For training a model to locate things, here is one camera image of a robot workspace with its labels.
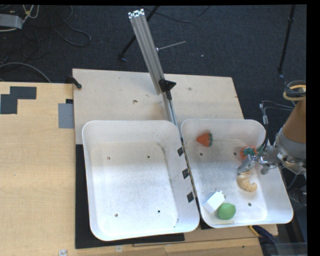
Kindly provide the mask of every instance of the tripod leg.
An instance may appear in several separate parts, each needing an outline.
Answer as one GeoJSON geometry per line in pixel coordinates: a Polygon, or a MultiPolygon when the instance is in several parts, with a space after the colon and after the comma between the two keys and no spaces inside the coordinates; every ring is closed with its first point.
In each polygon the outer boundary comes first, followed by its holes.
{"type": "Polygon", "coordinates": [[[279,67],[278,67],[278,72],[279,72],[281,78],[284,77],[284,73],[283,73],[283,70],[282,70],[282,66],[283,66],[283,64],[284,64],[285,55],[286,55],[286,51],[287,51],[287,46],[288,46],[288,40],[289,40],[291,25],[292,25],[292,23],[294,22],[295,9],[296,9],[296,5],[293,4],[293,5],[291,6],[290,16],[289,16],[289,20],[288,20],[288,27],[287,27],[287,30],[286,30],[286,35],[285,35],[285,40],[284,40],[284,46],[283,46],[283,50],[282,50],[282,56],[281,56],[280,64],[279,64],[279,67]]]}
{"type": "MultiPolygon", "coordinates": [[[[153,10],[150,12],[150,14],[148,15],[148,17],[146,18],[147,21],[149,21],[151,19],[151,17],[155,14],[155,12],[157,11],[157,9],[160,7],[160,5],[156,5],[153,10]]],[[[126,47],[122,50],[122,52],[119,53],[118,58],[119,60],[122,60],[124,62],[126,62],[127,60],[124,58],[126,51],[129,49],[129,47],[132,45],[132,43],[136,40],[136,36],[134,35],[131,40],[129,41],[129,43],[126,45],[126,47]]]]}

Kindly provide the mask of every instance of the gray tape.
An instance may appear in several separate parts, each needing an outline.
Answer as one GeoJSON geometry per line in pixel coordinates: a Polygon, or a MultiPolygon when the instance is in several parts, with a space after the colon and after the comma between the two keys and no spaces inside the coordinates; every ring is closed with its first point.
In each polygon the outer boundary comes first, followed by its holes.
{"type": "Polygon", "coordinates": [[[58,104],[59,128],[75,128],[74,105],[70,103],[58,104]]]}

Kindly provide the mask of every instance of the white block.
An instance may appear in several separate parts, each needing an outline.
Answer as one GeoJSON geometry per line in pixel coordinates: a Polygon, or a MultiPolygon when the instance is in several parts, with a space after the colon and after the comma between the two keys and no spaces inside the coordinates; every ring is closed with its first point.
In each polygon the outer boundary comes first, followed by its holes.
{"type": "Polygon", "coordinates": [[[203,204],[203,207],[212,214],[216,211],[220,205],[226,200],[222,191],[216,191],[213,195],[203,204]]]}

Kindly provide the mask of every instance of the orange object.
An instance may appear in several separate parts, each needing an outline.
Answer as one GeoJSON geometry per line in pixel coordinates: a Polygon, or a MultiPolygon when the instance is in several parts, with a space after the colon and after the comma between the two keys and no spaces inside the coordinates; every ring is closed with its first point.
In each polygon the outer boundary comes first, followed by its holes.
{"type": "Polygon", "coordinates": [[[200,144],[204,145],[205,147],[211,147],[212,145],[212,133],[211,132],[206,132],[196,138],[196,141],[199,142],[200,144]]]}
{"type": "Polygon", "coordinates": [[[255,156],[257,153],[254,146],[244,146],[240,150],[241,159],[245,159],[247,155],[255,156]]]}

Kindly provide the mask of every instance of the croissant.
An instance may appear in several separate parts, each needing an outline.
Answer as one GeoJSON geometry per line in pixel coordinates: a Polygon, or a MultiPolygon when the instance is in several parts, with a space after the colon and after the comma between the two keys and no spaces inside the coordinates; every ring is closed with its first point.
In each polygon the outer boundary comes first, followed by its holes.
{"type": "Polygon", "coordinates": [[[254,192],[257,190],[257,183],[251,183],[247,175],[240,174],[236,177],[236,182],[239,187],[247,192],[254,192]]]}

